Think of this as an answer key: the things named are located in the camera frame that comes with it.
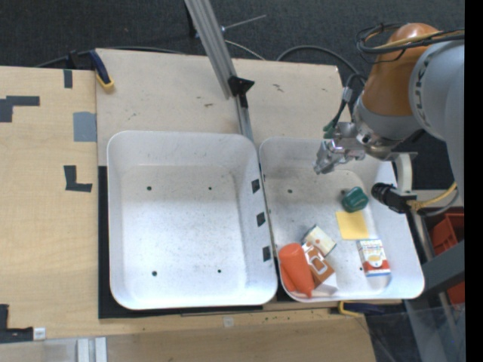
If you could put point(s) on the white red and blue carton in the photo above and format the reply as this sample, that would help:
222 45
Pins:
373 258

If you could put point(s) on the yellow flat square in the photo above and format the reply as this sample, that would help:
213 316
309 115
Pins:
352 225

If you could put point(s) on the black cylinder on white bracket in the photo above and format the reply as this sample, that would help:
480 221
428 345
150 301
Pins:
390 196

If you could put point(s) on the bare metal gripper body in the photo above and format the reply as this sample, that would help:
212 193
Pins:
354 142

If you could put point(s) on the black block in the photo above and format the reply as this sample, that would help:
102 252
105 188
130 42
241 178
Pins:
241 85

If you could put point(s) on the white plastic tray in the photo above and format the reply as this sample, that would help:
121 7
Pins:
181 224
313 209

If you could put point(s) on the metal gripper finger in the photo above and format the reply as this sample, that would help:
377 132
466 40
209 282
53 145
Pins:
335 160
321 157

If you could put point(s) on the orange bottle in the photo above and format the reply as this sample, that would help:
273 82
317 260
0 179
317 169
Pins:
296 266

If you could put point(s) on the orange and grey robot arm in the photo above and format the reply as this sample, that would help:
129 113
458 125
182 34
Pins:
434 89

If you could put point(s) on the orange and white carton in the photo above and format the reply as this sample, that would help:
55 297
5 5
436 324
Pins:
319 268

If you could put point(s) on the white and yellow carton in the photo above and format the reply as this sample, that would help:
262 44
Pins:
320 239

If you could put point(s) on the dark green can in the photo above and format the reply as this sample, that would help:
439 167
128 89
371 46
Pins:
354 199

